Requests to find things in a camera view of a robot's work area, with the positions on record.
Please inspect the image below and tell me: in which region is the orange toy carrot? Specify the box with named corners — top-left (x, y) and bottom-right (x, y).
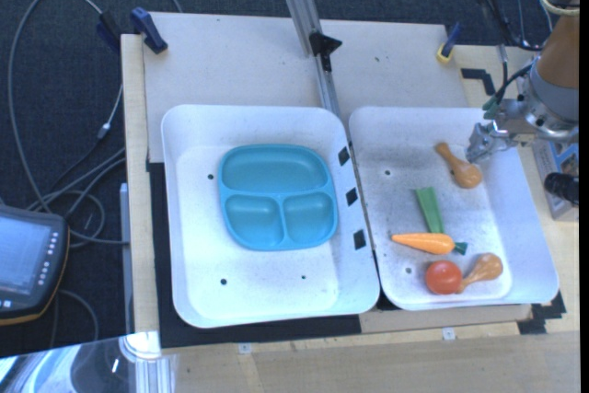
top-left (390, 232), bottom-right (469, 257)

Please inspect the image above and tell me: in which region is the black cylinder on white bracket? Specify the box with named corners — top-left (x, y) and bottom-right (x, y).
top-left (543, 171), bottom-right (581, 206)

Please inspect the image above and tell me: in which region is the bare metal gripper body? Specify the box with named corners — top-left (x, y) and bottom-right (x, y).
top-left (492, 98), bottom-right (581, 149)

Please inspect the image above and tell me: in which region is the blue divided plate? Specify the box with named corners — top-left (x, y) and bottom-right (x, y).
top-left (217, 143), bottom-right (340, 252)

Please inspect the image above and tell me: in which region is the white plastic tray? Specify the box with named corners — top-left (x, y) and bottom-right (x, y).
top-left (347, 105), bottom-right (561, 313)
top-left (159, 103), bottom-right (382, 330)

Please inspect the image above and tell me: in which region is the pale flat board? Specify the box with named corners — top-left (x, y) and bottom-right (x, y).
top-left (142, 11), bottom-right (536, 335)

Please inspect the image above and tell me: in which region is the blue and white carton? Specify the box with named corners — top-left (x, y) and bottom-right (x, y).
top-left (532, 141), bottom-right (581, 223)

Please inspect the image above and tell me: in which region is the tan toy chicken drumstick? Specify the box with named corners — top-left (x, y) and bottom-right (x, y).
top-left (456, 252), bottom-right (504, 295)
top-left (434, 142), bottom-right (484, 191)

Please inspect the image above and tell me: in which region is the green toy leaf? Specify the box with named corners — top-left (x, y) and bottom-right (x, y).
top-left (414, 186), bottom-right (446, 237)

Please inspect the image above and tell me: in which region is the red toy tomato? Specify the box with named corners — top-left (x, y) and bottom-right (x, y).
top-left (424, 260), bottom-right (464, 296)

